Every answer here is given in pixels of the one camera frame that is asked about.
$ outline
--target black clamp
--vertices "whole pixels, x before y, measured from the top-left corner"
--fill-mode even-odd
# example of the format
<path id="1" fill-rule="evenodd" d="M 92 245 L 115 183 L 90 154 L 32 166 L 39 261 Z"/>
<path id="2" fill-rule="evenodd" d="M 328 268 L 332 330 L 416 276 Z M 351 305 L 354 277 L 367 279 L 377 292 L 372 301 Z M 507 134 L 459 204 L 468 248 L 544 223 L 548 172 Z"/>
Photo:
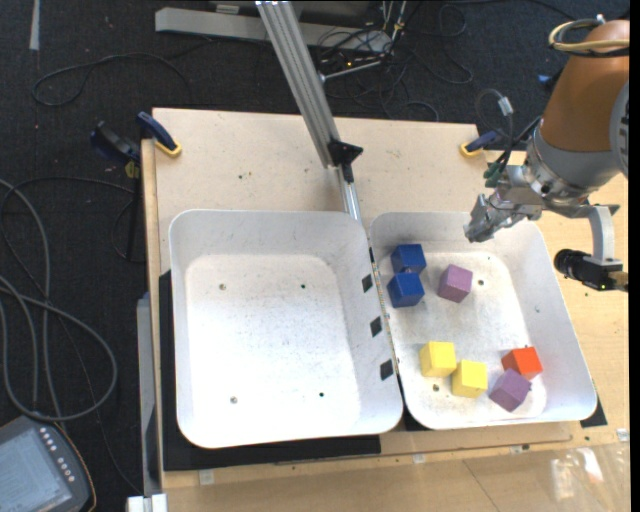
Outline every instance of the black clamp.
<path id="1" fill-rule="evenodd" d="M 332 140 L 327 147 L 333 160 L 333 165 L 342 167 L 344 180 L 347 183 L 353 183 L 353 169 L 351 168 L 351 164 L 362 154 L 363 149 L 338 140 Z"/>

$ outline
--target white tray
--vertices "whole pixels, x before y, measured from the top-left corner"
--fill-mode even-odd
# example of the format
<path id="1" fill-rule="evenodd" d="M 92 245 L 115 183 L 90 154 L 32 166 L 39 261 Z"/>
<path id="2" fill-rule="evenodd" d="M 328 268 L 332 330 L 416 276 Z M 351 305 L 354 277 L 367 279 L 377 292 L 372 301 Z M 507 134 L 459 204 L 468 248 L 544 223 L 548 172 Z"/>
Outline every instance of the white tray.
<path id="1" fill-rule="evenodd" d="M 342 212 L 190 210 L 171 223 L 169 248 L 177 421 L 190 442 L 378 434 L 399 422 L 358 222 Z"/>
<path id="2" fill-rule="evenodd" d="M 463 231 L 469 221 L 468 213 L 386 213 L 371 225 L 398 375 L 412 416 L 431 429 L 590 416 L 596 393 L 540 230 L 521 222 L 472 244 Z M 404 243 L 422 244 L 425 296 L 416 306 L 394 309 L 386 289 L 393 277 L 390 254 Z M 450 263 L 473 272 L 471 293 L 461 303 L 436 294 Z M 458 397 L 451 394 L 450 378 L 423 377 L 418 352 L 430 340 L 453 342 L 458 360 L 486 363 L 487 393 Z M 525 346 L 536 348 L 544 371 L 532 380 L 525 402 L 510 413 L 488 394 L 504 371 L 501 357 Z"/>

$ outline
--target metal pole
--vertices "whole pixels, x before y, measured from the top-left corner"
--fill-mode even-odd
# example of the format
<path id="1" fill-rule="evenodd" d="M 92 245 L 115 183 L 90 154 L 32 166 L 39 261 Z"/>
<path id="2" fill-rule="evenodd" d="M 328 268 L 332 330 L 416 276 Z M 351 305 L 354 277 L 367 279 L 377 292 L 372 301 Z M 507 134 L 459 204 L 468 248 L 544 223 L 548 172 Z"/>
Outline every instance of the metal pole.
<path id="1" fill-rule="evenodd" d="M 295 11 L 290 2 L 256 2 L 256 6 L 322 165 L 333 166 L 328 146 L 332 141 L 339 141 L 340 135 Z M 344 208 L 351 217 L 362 222 L 355 185 L 344 179 L 341 166 L 337 172 Z"/>

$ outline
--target blue clamp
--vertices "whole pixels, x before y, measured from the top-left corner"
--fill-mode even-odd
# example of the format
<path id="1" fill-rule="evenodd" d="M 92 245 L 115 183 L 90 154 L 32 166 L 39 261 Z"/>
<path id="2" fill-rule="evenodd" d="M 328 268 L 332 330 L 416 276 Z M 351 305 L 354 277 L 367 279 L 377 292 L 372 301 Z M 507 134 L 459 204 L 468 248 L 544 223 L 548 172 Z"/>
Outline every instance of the blue clamp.
<path id="1" fill-rule="evenodd" d="M 156 147 L 172 158 L 177 157 L 182 151 L 182 146 L 174 140 L 158 121 L 146 112 L 140 112 L 136 116 L 136 123 L 156 139 Z"/>
<path id="2" fill-rule="evenodd" d="M 480 152 L 489 144 L 494 144 L 502 140 L 502 135 L 491 130 L 483 133 L 476 140 L 460 146 L 460 152 L 466 157 L 472 157 L 480 154 Z"/>
<path id="3" fill-rule="evenodd" d="M 91 132 L 91 146 L 106 160 L 122 165 L 134 162 L 140 165 L 140 147 L 127 138 L 120 137 L 104 121 L 100 121 Z"/>

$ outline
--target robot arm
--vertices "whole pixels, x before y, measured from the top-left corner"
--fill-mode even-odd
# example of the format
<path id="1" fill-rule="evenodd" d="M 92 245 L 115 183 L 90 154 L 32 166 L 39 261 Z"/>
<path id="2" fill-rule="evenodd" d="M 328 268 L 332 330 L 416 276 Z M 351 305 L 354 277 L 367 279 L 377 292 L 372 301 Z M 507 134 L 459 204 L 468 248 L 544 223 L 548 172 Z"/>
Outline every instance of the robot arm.
<path id="1" fill-rule="evenodd" d="M 582 43 L 556 39 L 572 28 L 594 26 Z M 479 195 L 464 226 L 469 241 L 488 240 L 525 218 L 537 220 L 543 210 L 586 217 L 593 254 L 561 251 L 556 268 L 598 290 L 628 291 L 626 273 L 613 257 L 610 216 L 618 206 L 592 206 L 588 197 L 619 172 L 628 178 L 629 27 L 627 20 L 581 20 L 551 33 L 551 46 L 572 56 L 529 139 L 524 165 L 485 174 L 495 190 Z"/>

